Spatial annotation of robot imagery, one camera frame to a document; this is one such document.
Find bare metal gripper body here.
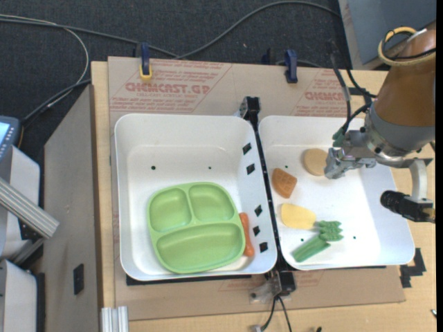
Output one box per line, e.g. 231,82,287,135
332,127,418,169

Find tan round biscuit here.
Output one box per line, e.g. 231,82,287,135
302,148,330,177

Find white plastic tray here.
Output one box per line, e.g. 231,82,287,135
257,115,416,271
114,113,278,282

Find brown waffle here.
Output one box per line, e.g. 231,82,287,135
271,167,298,199

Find yellow potato slice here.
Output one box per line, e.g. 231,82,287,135
280,203,317,230

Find green celery stalk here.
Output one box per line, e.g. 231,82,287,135
292,220,345,264

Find green divided plate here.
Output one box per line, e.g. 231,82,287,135
146,181,247,275

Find brown cardboard board red print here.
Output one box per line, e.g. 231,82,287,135
107,56,406,322

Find black cylinder on white bracket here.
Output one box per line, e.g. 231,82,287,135
376,153,435,224

